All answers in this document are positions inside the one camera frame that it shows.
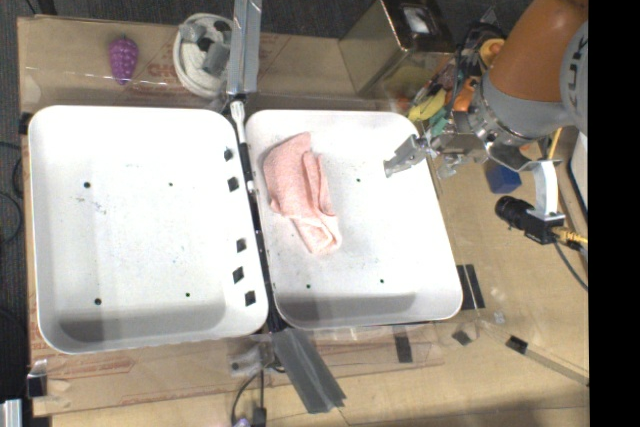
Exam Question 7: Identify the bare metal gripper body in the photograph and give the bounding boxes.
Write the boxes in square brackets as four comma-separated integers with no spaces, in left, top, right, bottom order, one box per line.
[424,110,504,178]

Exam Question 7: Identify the orange carrot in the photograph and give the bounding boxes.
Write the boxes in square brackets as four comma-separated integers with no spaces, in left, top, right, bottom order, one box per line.
[453,78,477,112]

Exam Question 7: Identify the yellow banana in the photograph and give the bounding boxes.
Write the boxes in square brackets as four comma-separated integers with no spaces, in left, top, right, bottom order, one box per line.
[407,89,447,123]

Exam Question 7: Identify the blue cube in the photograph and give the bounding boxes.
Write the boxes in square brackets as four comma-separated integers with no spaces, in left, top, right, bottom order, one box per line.
[485,163,523,195]

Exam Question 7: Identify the white plastic tray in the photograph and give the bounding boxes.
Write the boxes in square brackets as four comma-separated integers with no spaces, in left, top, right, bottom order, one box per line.
[27,104,270,356]
[244,108,464,331]

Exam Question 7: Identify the brown metal box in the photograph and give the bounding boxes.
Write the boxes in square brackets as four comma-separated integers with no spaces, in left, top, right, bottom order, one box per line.
[338,0,457,99]

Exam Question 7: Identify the pink cloth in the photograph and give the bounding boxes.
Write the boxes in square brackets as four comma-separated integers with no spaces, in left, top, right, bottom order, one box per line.
[261,131,344,256]

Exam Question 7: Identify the thin black and white rod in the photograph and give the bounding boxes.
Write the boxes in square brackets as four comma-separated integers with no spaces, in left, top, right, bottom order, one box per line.
[229,100,275,332]

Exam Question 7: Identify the purple grapes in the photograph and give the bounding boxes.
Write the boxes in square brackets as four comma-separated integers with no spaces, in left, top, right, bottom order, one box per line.
[108,33,140,87]

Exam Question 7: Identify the brown cardboard board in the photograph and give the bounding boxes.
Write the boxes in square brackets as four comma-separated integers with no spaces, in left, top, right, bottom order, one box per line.
[16,14,454,418]

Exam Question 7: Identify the black cylinder on white bracket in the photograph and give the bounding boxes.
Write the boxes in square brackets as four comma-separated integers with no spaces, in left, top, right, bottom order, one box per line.
[494,157,569,245]

